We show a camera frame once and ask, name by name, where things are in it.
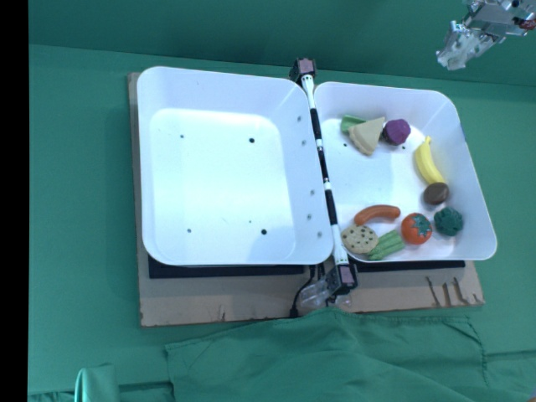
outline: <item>robotic arm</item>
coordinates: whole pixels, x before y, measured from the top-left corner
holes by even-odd
[[[463,69],[508,35],[525,36],[536,27],[536,0],[462,0],[468,13],[451,21],[445,47],[435,52],[448,70]]]

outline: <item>cardboard sheet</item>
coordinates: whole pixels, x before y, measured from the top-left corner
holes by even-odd
[[[131,111],[137,264],[142,327],[241,322],[288,317],[308,271],[289,276],[151,279],[142,242],[140,158],[137,126],[138,73],[128,75]],[[387,312],[480,306],[482,287],[474,264],[464,268],[362,272],[359,287],[339,307],[347,312]],[[309,311],[300,309],[300,314]]]

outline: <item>white plastic container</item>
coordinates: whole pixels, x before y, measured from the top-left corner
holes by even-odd
[[[399,231],[402,219],[410,213],[422,213],[435,228],[434,213],[451,206],[464,221],[456,236],[434,231],[423,245],[407,245],[383,261],[485,260],[494,255],[497,238],[492,221],[458,113],[447,97],[432,90],[327,82],[315,89],[315,99],[341,230],[353,222],[358,211],[375,204],[400,208],[400,217],[394,222],[373,219],[367,223],[378,235]],[[365,156],[341,132],[346,114],[366,120],[381,116],[386,121],[405,119],[411,133],[404,145],[380,141],[374,153]],[[434,162],[450,188],[449,198],[436,206],[423,201],[427,184],[414,159],[415,149],[426,136],[432,139]],[[366,255],[350,255],[366,260]]]
[[[432,137],[450,205],[464,216],[456,237],[433,234],[384,261],[484,260],[497,241],[460,121],[442,94],[326,83],[315,90],[341,229],[360,210],[393,204],[395,222],[441,206],[421,199],[413,151]],[[306,265],[324,261],[333,237],[304,91],[289,80],[154,67],[137,82],[142,236],[169,265]],[[380,142],[366,157],[340,131],[345,114],[405,118],[403,147]],[[366,257],[354,256],[357,260]]]
[[[155,67],[137,82],[142,236],[169,265],[315,264],[332,250],[303,90]]]

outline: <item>orange sausage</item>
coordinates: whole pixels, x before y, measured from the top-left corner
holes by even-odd
[[[394,205],[371,205],[366,209],[361,210],[353,217],[353,222],[356,225],[362,225],[367,223],[373,218],[387,218],[387,219],[396,219],[400,216],[400,209]]]

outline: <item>plastic toy food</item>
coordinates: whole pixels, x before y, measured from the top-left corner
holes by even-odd
[[[415,150],[415,161],[420,174],[427,183],[446,183],[445,179],[437,169],[432,159],[430,150],[430,136],[426,136],[422,144]]]
[[[341,121],[341,131],[345,134],[348,134],[348,128],[357,124],[362,124],[365,122],[364,119],[358,118],[356,116],[344,115],[343,120]]]
[[[449,187],[446,183],[437,182],[429,184],[424,193],[425,203],[437,205],[443,203],[450,194]]]
[[[352,253],[369,253],[378,244],[378,236],[368,226],[350,225],[342,233],[344,246]]]
[[[378,245],[368,253],[368,258],[370,260],[380,260],[391,253],[402,250],[404,247],[402,237],[393,229],[378,238]]]
[[[423,214],[412,213],[402,220],[401,232],[408,243],[421,245],[432,236],[432,225]]]
[[[411,127],[406,120],[393,119],[385,124],[382,137],[387,143],[399,146],[406,141],[410,133]]]
[[[394,205],[371,205],[366,209],[361,210],[353,217],[353,222],[355,224],[361,225],[366,224],[369,220],[373,218],[386,218],[395,220],[400,216],[400,209]]]
[[[461,214],[452,207],[445,207],[434,214],[435,228],[437,232],[454,236],[463,228]]]
[[[378,146],[379,137],[384,129],[384,121],[384,117],[379,117],[348,128],[350,139],[361,153],[372,155]]]

